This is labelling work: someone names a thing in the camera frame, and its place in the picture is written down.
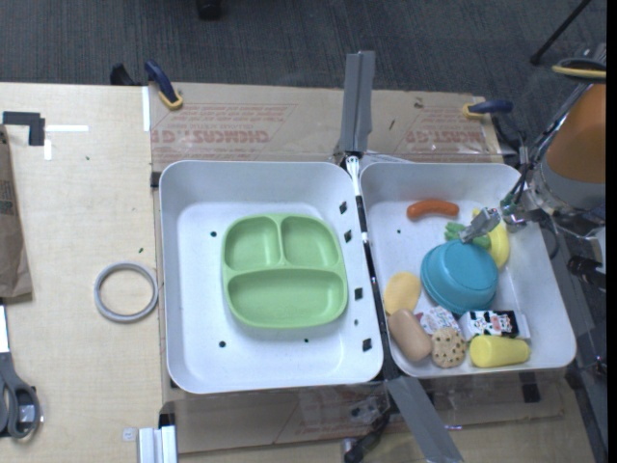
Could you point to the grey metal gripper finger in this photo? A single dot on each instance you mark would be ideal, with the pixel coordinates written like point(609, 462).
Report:
point(471, 233)
point(489, 217)

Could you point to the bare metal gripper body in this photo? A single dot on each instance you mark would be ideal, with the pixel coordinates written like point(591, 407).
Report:
point(532, 210)

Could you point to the green toy vegetable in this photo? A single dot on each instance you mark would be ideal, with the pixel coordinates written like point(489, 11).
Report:
point(453, 232)

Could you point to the yellow banana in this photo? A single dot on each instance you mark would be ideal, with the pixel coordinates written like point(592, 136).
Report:
point(501, 249)

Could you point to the blue bowl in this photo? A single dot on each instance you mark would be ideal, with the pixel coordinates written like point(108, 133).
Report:
point(458, 278)

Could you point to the orange sausage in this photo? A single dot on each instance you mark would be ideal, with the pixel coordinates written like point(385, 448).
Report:
point(431, 209)

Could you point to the white plastic tray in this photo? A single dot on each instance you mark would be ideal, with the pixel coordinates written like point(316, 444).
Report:
point(202, 278)
point(535, 287)

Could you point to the black and white carton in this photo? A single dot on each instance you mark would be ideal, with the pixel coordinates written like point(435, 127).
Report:
point(491, 323)

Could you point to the yellow potato chip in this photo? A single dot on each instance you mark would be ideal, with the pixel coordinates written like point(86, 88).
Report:
point(401, 293)

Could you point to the chocolate chip biscuit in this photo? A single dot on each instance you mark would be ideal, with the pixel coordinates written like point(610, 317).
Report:
point(448, 347)

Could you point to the tan bread roll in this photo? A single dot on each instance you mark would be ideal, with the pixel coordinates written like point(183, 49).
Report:
point(410, 335)

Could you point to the yellow cup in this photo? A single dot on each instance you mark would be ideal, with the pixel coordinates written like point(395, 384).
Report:
point(499, 351)

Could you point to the black stand leg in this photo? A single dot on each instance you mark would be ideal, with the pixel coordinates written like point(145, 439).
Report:
point(569, 19)

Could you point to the green divided plate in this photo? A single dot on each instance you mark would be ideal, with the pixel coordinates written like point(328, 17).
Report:
point(284, 297)

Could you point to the brown cardboard board red print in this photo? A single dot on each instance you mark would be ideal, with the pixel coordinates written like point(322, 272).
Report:
point(289, 128)

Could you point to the black chair caster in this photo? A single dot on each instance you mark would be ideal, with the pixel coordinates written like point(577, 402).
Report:
point(210, 5)

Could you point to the white tape roll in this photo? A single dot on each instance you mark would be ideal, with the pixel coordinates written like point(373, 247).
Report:
point(100, 302)

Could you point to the brown paper bag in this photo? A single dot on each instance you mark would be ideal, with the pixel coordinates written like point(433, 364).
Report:
point(9, 239)

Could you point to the grey scissors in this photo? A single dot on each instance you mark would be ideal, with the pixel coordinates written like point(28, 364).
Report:
point(14, 393)

